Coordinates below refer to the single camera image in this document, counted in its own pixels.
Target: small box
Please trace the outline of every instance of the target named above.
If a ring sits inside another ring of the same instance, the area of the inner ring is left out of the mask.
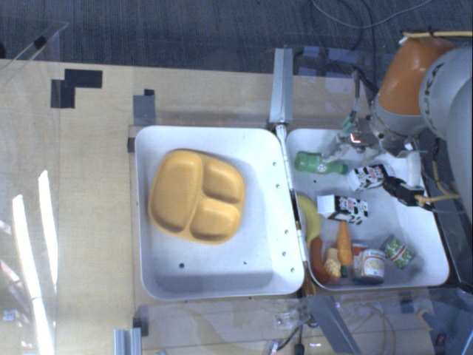
[[[384,178],[388,176],[395,176],[391,166],[388,164],[376,164],[351,170],[347,174],[347,182],[352,191],[360,192],[380,186]]]
[[[368,218],[368,203],[352,197],[327,195],[317,197],[317,210],[325,218],[359,225]]]

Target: black bracket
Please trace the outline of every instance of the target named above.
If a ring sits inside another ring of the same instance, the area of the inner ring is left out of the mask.
[[[75,108],[75,88],[102,88],[102,71],[66,69],[64,80],[51,80],[51,108]]]

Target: dark floor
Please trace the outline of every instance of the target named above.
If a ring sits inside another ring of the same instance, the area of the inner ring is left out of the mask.
[[[318,0],[342,21],[370,23],[359,0],[343,1],[356,13],[344,2]],[[373,22],[424,1],[365,0]],[[302,46],[355,47],[371,54],[373,33],[383,63],[381,55],[395,52],[401,30],[471,30],[473,1],[434,0],[373,32],[341,26],[308,0],[0,0],[0,11],[18,18],[13,26],[3,21],[0,28],[7,56],[18,53],[35,31],[28,20],[58,20],[69,23],[61,35],[63,61],[271,72],[275,47],[299,52]],[[302,54],[299,61],[313,59]]]

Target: green plastic bottle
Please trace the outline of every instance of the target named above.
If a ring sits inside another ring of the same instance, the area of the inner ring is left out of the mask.
[[[294,167],[298,171],[312,172],[313,174],[330,174],[337,172],[345,175],[348,172],[348,166],[345,163],[324,163],[320,154],[309,154],[308,152],[298,152]]]

